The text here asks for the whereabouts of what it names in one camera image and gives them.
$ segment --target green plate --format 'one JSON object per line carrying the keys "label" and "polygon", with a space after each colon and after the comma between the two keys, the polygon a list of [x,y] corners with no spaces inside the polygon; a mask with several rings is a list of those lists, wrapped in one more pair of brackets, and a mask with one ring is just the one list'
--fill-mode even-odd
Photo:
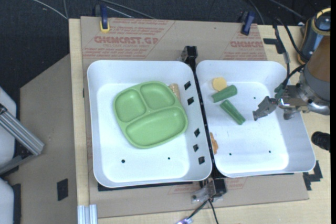
{"label": "green plate", "polygon": [[185,132],[187,115],[173,91],[149,81],[117,94],[113,110],[128,141],[139,148],[166,143]]}

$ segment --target yellow round object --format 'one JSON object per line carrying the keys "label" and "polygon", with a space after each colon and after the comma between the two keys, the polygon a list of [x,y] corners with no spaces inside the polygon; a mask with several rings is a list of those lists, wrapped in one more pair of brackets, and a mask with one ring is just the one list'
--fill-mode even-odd
{"label": "yellow round object", "polygon": [[224,88],[227,87],[226,80],[225,80],[223,77],[214,78],[214,79],[212,80],[212,87],[213,87],[216,91],[222,91]]}

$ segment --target wooden table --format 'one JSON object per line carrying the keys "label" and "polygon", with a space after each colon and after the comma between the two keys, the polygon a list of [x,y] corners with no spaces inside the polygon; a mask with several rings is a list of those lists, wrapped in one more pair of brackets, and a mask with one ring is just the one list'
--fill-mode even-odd
{"label": "wooden table", "polygon": [[[274,30],[271,26],[258,26],[262,38],[274,38]],[[299,27],[290,27],[297,44],[302,40]],[[81,27],[79,19],[69,20],[70,33],[70,58],[72,77],[72,101],[73,101],[73,126],[75,136],[76,180],[77,180],[77,204],[88,206],[90,204],[85,108],[83,99],[83,69],[81,52]],[[296,53],[291,46],[289,38],[283,28],[280,34],[284,36],[283,42],[291,59],[296,59]],[[276,53],[274,46],[265,45],[268,60],[277,61],[284,65],[283,57]],[[299,64],[292,60],[291,68]],[[291,78],[298,81],[298,74]],[[303,115],[303,119],[309,135],[315,131],[330,133],[330,117],[316,113]],[[309,199],[295,202],[279,202],[272,204],[260,204],[239,207],[217,208],[216,214],[221,224],[238,223],[331,223],[331,176],[330,153],[313,146],[316,159],[319,161],[323,178],[320,182],[312,183],[312,191]],[[190,215],[190,211],[177,211],[149,215],[100,218],[100,224],[118,223],[166,223],[173,224]],[[194,218],[194,223],[215,223],[211,209],[202,209]]]}

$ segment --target divided green plate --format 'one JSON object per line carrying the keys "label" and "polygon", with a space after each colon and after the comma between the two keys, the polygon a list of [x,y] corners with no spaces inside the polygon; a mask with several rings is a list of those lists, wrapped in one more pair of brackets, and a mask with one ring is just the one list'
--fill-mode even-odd
{"label": "divided green plate", "polygon": [[149,81],[117,94],[113,110],[128,141],[139,148],[166,143],[185,132],[187,115],[173,91]]}

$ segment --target green cylindrical object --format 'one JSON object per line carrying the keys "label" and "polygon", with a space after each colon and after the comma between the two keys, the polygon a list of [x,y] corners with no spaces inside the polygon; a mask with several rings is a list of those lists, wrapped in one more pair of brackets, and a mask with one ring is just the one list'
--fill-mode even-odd
{"label": "green cylindrical object", "polygon": [[245,118],[235,108],[235,106],[229,101],[225,100],[219,105],[227,114],[229,114],[239,125],[245,122]]}
{"label": "green cylindrical object", "polygon": [[231,96],[234,96],[237,94],[237,88],[234,85],[230,85],[226,88],[224,88],[222,91],[216,92],[212,95],[212,98],[214,99],[214,103],[224,100],[226,98],[229,98]]}

